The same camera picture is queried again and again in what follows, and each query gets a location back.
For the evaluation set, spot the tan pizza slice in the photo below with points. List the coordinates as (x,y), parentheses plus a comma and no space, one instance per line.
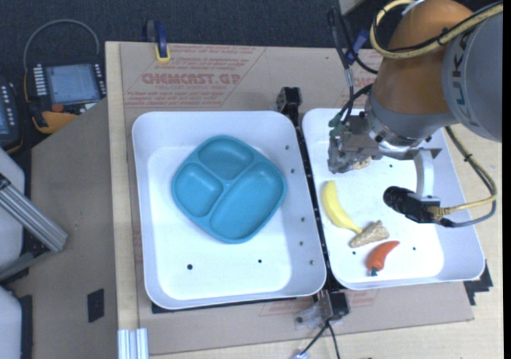
(371,234)

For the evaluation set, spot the yellow banana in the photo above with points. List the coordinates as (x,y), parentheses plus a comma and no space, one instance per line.
(335,206)

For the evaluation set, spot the orange pepper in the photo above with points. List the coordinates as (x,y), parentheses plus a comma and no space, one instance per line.
(380,255)

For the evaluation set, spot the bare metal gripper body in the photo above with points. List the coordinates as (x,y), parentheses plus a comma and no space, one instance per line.
(361,141)

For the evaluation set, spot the blue divided plate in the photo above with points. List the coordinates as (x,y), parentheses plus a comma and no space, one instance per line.
(229,190)

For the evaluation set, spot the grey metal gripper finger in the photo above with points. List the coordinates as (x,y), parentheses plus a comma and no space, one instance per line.
(336,161)
(357,158)

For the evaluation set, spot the thin black rod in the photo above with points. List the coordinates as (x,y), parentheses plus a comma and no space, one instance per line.
(315,206)

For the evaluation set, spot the brown cardboard board, red print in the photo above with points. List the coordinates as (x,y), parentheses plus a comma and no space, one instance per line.
(191,78)

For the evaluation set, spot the tan biscuit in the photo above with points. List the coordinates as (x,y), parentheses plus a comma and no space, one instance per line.
(362,165)

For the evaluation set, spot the black cylinder on white bracket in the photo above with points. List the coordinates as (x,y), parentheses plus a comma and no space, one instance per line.
(415,206)

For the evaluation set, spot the white plastic tray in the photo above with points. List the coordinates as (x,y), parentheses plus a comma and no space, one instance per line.
(399,265)
(223,269)

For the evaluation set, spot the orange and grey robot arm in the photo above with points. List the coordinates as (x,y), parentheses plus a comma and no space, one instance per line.
(419,82)

